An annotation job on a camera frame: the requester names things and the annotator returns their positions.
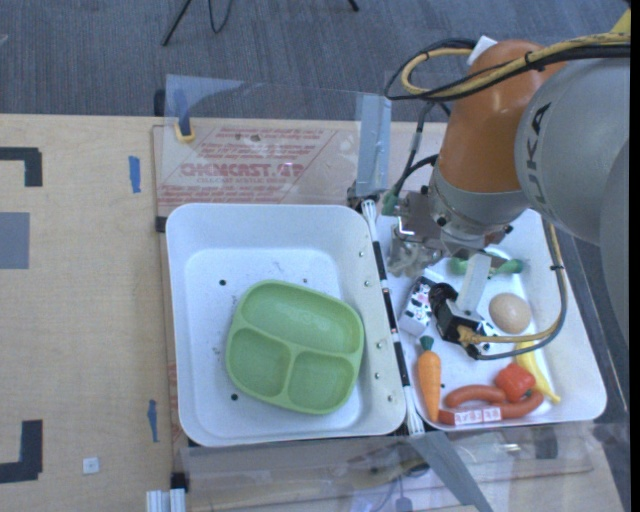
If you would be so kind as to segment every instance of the toy sausage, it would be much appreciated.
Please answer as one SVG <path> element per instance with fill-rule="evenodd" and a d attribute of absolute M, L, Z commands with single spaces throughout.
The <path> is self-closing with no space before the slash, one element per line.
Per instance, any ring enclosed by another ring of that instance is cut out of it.
<path fill-rule="evenodd" d="M 544 395 L 538 390 L 533 390 L 531 395 L 523 398 L 519 402 L 515 403 L 494 403 L 493 405 L 500 407 L 503 419 L 509 418 L 521 418 L 525 414 L 529 414 L 531 411 L 540 407 L 544 400 Z"/>
<path fill-rule="evenodd" d="M 447 407 L 453 409 L 470 400 L 482 400 L 489 403 L 500 403 L 507 399 L 506 393 L 496 386 L 470 384 L 451 391 L 444 399 Z"/>

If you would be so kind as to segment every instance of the banana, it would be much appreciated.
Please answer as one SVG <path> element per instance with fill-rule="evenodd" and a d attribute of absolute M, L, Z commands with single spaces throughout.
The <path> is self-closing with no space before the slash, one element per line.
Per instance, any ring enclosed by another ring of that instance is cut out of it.
<path fill-rule="evenodd" d="M 516 348 L 526 348 L 531 345 L 533 345 L 532 341 L 523 341 L 518 343 Z M 540 371 L 534 351 L 516 356 L 516 362 L 536 378 L 536 385 L 533 387 L 534 389 L 537 389 L 543 395 L 548 396 L 554 404 L 560 402 L 560 397 L 553 392 L 549 381 Z"/>

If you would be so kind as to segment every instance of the brown egg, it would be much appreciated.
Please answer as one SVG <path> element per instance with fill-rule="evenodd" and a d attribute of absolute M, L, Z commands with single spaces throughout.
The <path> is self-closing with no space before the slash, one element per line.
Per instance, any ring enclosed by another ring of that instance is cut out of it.
<path fill-rule="evenodd" d="M 520 334 L 531 322 L 529 304 L 514 293 L 499 293 L 491 299 L 489 314 L 496 327 L 507 334 Z"/>

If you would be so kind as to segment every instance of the green bowl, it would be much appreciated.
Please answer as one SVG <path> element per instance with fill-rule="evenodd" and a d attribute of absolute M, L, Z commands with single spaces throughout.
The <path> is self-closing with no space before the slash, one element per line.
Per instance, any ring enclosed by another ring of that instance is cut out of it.
<path fill-rule="evenodd" d="M 327 414 L 351 395 L 363 348 L 362 320 L 346 302 L 266 280 L 240 299 L 225 362 L 245 393 L 286 409 Z"/>

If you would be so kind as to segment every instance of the orange carrot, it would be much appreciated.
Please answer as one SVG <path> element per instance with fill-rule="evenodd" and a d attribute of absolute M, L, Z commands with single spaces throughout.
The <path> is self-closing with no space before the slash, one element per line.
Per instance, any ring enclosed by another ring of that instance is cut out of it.
<path fill-rule="evenodd" d="M 440 412 L 440 384 L 442 368 L 440 356 L 431 350 L 433 338 L 422 336 L 420 344 L 424 352 L 418 357 L 418 381 L 424 403 L 427 406 L 427 413 L 432 422 L 438 421 Z"/>

